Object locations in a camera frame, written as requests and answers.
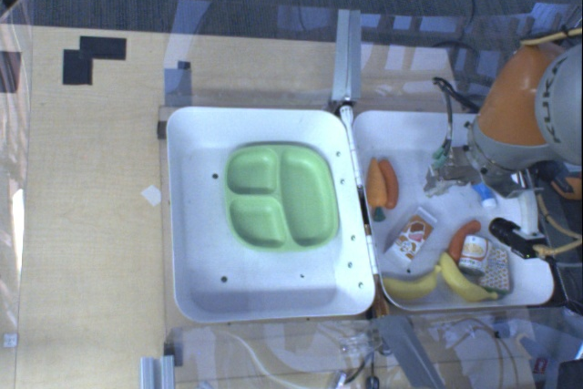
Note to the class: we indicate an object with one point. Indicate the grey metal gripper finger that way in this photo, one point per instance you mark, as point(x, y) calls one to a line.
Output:
point(455, 186)
point(433, 183)

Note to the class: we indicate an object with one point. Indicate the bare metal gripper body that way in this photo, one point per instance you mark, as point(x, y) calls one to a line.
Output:
point(464, 168)

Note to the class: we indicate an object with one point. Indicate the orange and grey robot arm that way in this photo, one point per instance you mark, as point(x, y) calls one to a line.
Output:
point(514, 105)

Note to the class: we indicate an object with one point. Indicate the white bottle with blue cap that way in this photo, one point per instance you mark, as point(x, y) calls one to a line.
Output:
point(486, 195)

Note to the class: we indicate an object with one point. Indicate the orange sausage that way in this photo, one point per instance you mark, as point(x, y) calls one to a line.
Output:
point(461, 234)
point(391, 184)

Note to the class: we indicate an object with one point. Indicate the white plastic tray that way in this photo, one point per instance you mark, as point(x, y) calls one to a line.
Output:
point(205, 241)
point(410, 141)

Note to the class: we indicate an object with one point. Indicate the orange carrot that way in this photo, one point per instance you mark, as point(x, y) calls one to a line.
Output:
point(375, 187)

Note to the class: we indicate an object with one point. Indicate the white carton with food print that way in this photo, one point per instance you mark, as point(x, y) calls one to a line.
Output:
point(410, 239)

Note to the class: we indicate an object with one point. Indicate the small can with yellow label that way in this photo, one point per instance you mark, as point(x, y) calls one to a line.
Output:
point(473, 254)

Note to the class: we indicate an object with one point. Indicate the thin black and white rod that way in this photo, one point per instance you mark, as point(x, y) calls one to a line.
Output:
point(356, 159)

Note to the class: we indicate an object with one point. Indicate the patterned packet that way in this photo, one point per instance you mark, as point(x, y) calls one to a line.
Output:
point(497, 271)

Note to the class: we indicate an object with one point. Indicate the yellow banana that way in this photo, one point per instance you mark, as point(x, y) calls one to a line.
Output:
point(460, 282)
point(412, 287)

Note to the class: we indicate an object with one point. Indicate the green divided plate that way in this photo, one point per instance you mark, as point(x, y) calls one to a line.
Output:
point(300, 196)

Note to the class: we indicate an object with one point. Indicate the black cylinder on white bracket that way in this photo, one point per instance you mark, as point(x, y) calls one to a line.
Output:
point(512, 237)

